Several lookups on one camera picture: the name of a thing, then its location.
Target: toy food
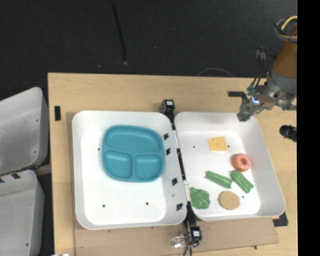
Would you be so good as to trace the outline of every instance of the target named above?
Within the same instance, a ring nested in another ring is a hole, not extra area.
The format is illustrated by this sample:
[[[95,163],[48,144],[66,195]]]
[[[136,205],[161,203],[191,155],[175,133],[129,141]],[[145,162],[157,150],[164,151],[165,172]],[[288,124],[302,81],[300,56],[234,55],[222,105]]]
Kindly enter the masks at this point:
[[[247,194],[254,188],[254,185],[249,180],[247,180],[241,172],[237,170],[232,171],[230,177]]]
[[[219,203],[223,208],[234,210],[239,207],[239,197],[231,191],[223,191],[219,196]]]
[[[203,189],[190,188],[192,206],[196,209],[207,209],[210,204],[209,193]]]
[[[229,177],[225,177],[225,176],[222,176],[220,174],[217,174],[217,173],[214,173],[212,171],[206,171],[205,172],[205,177],[214,182],[214,183],[217,183],[227,189],[230,189],[231,188],[231,183],[232,183],[232,179],[229,178]]]
[[[251,159],[249,156],[247,156],[246,154],[236,154],[233,158],[232,158],[232,165],[233,167],[240,171],[240,172],[244,172],[246,170],[248,170],[251,165]]]
[[[208,139],[208,143],[211,151],[226,151],[228,148],[226,139],[223,136]]]

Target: toy donut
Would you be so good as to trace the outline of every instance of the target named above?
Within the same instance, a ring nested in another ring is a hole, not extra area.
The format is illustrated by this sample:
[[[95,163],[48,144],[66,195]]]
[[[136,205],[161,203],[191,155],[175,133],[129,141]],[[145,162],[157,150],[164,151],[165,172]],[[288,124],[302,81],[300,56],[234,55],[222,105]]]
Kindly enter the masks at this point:
[[[236,154],[233,157],[232,165],[236,170],[240,172],[244,172],[251,167],[252,163],[249,156],[247,156],[246,154],[240,153],[240,154]]]

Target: white container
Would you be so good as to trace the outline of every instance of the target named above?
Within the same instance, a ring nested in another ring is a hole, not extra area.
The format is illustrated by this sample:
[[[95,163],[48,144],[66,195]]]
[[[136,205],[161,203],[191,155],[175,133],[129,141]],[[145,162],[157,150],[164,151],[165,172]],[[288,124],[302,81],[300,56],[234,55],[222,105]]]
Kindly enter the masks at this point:
[[[0,255],[40,252],[45,195],[30,168],[46,159],[48,134],[39,87],[0,101]]]
[[[152,182],[126,182],[109,177],[102,164],[104,132],[114,125],[141,126],[162,138],[165,157],[163,174]],[[236,113],[181,112],[175,117],[176,131],[169,119],[157,112],[81,111],[72,120],[75,213],[86,229],[112,229],[175,225],[187,214],[190,187],[209,192],[208,209],[195,209],[204,221],[278,216],[285,202],[259,126],[253,117],[239,122]],[[229,148],[212,152],[208,139],[224,136]],[[180,148],[186,180],[178,161]],[[245,194],[233,182],[231,191],[240,197],[240,206],[226,210],[218,203],[225,189],[205,178],[205,171],[228,176],[231,156],[248,154],[253,165],[245,172],[254,184]]]

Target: blue divided plate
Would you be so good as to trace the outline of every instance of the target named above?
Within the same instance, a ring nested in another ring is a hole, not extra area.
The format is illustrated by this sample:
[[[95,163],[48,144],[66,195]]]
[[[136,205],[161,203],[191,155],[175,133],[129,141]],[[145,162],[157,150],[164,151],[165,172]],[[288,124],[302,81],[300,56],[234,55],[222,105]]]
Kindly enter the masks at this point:
[[[164,170],[164,145],[152,129],[114,125],[102,141],[102,163],[106,173],[120,181],[151,182]]]

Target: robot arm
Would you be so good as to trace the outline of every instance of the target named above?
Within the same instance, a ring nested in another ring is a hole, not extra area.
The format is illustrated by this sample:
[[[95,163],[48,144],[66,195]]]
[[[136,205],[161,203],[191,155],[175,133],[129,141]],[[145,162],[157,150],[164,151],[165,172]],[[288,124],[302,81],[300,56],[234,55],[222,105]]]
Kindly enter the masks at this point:
[[[297,110],[292,101],[297,97],[298,26],[295,26],[290,34],[284,32],[290,22],[297,20],[298,16],[292,16],[275,24],[276,35],[285,42],[271,71],[267,74],[264,85],[259,85],[260,80],[255,85],[255,79],[248,87],[248,95],[251,98],[242,99],[240,112],[237,114],[240,121],[245,122],[265,109],[271,110],[275,105],[288,111]],[[263,54],[258,52],[261,61],[265,58]]]

